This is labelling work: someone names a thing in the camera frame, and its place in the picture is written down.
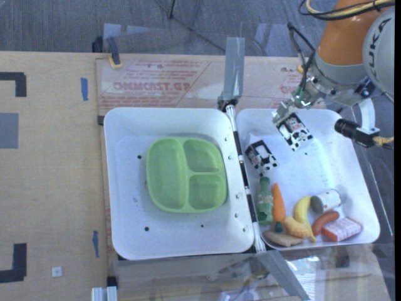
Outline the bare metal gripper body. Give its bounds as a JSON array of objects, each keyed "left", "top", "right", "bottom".
[{"left": 281, "top": 72, "right": 340, "bottom": 112}]

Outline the cow print milk carton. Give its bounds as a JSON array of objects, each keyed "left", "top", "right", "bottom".
[
  {"left": 278, "top": 112, "right": 315, "bottom": 152},
  {"left": 244, "top": 139, "right": 279, "bottom": 178}
]

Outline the thin black and white rod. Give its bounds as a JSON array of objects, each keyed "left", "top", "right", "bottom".
[{"left": 225, "top": 104, "right": 268, "bottom": 253}]

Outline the white plastic tray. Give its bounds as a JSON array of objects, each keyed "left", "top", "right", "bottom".
[
  {"left": 235, "top": 107, "right": 382, "bottom": 251},
  {"left": 103, "top": 107, "right": 256, "bottom": 261}
]

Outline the green plastic bottle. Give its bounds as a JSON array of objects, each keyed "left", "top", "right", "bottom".
[{"left": 256, "top": 176, "right": 274, "bottom": 226}]

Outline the orange carrot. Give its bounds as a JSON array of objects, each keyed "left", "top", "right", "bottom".
[{"left": 271, "top": 182, "right": 287, "bottom": 233}]

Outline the white can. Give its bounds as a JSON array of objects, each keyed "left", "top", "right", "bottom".
[{"left": 310, "top": 188, "right": 343, "bottom": 215}]

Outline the yellow banana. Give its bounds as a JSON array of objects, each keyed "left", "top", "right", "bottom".
[{"left": 293, "top": 195, "right": 318, "bottom": 244}]

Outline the green divided plate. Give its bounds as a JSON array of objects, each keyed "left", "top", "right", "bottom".
[{"left": 145, "top": 136, "right": 229, "bottom": 214}]

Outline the yellow bread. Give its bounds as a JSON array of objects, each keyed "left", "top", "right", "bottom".
[{"left": 283, "top": 215, "right": 311, "bottom": 240}]

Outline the red sausage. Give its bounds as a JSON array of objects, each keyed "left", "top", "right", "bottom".
[{"left": 311, "top": 211, "right": 341, "bottom": 236}]

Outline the brown cardboard board red print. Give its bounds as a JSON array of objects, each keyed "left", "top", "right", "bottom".
[{"left": 95, "top": 53, "right": 394, "bottom": 301}]

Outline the tan biscuit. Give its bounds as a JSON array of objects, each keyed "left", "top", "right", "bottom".
[{"left": 263, "top": 229, "right": 304, "bottom": 248}]

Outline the orange and white packet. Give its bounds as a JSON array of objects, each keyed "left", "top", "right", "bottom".
[{"left": 321, "top": 216, "right": 363, "bottom": 243}]

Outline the black block with thin wires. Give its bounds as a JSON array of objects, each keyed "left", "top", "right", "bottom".
[{"left": 217, "top": 95, "right": 240, "bottom": 110}]

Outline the black cylinder on white bracket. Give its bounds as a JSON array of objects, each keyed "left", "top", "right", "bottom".
[{"left": 334, "top": 97, "right": 381, "bottom": 149}]

